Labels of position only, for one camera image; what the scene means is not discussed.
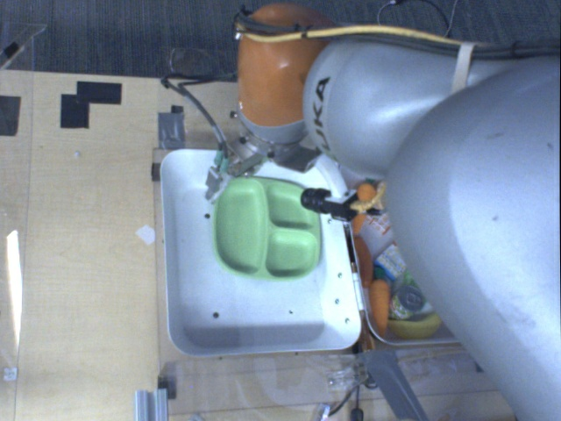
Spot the white carton with orange print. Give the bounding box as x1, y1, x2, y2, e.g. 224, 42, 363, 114
358, 210, 396, 259

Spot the black cylinder on white bracket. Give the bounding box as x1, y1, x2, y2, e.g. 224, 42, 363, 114
301, 153, 359, 224

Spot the green and silver can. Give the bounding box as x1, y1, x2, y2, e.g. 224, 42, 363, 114
389, 283, 430, 321

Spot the white plastic tray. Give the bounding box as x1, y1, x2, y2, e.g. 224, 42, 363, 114
160, 147, 363, 359
344, 164, 462, 347

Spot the blue and white packet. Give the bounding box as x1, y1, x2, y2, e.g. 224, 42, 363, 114
373, 243, 409, 281

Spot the green divided plate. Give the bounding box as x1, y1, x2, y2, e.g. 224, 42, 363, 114
212, 176, 323, 281

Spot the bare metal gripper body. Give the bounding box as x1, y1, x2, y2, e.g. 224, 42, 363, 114
220, 134, 276, 179

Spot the yellow banana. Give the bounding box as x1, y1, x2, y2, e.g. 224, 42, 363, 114
387, 312, 442, 341

